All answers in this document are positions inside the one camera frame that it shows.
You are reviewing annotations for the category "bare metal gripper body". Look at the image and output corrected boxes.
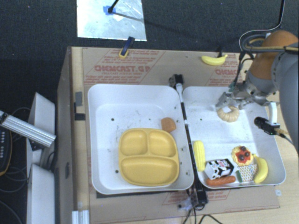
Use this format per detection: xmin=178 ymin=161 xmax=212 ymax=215
xmin=228 ymin=83 xmax=271 ymax=106

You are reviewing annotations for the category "beige toy croissant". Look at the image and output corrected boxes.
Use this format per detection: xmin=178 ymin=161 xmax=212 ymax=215
xmin=216 ymin=105 xmax=240 ymax=123

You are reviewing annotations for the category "white plastic tray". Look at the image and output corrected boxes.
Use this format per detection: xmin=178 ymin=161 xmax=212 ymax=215
xmin=182 ymin=85 xmax=287 ymax=190
xmin=87 ymin=83 xmax=195 ymax=195

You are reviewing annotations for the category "yellow banana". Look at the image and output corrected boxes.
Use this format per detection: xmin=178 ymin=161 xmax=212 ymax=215
xmin=253 ymin=154 xmax=269 ymax=184
xmin=201 ymin=54 xmax=228 ymax=67

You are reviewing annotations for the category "thin black and white rod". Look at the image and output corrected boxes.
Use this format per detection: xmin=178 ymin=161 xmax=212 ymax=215
xmin=176 ymin=83 xmax=204 ymax=195

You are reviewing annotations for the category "yellow toy pizza slice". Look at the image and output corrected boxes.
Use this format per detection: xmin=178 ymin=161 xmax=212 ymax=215
xmin=231 ymin=145 xmax=254 ymax=167

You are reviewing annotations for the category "yellow toy corn cob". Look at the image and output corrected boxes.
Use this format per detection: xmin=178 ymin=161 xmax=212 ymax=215
xmin=193 ymin=140 xmax=206 ymax=172

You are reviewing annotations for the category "orange toy bread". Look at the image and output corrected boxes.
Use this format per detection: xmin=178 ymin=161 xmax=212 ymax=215
xmin=160 ymin=117 xmax=177 ymax=133

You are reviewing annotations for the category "white patterned packet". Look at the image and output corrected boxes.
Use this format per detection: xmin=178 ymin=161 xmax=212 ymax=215
xmin=237 ymin=163 xmax=258 ymax=183

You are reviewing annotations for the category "black and white cow carton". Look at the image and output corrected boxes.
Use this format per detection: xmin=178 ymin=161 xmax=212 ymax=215
xmin=204 ymin=158 xmax=235 ymax=181

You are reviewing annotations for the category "orange toy sausage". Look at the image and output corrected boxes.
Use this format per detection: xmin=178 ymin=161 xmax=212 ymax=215
xmin=206 ymin=175 xmax=237 ymax=187

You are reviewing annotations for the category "brown cardboard board red print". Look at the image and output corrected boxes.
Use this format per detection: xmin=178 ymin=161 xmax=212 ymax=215
xmin=81 ymin=47 xmax=281 ymax=219

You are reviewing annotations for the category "yellow divided plate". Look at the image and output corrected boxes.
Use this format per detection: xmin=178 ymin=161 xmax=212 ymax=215
xmin=118 ymin=127 xmax=180 ymax=187

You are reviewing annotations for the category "black cylinder on white bracket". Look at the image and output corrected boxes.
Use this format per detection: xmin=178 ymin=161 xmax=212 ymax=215
xmin=254 ymin=101 xmax=281 ymax=136

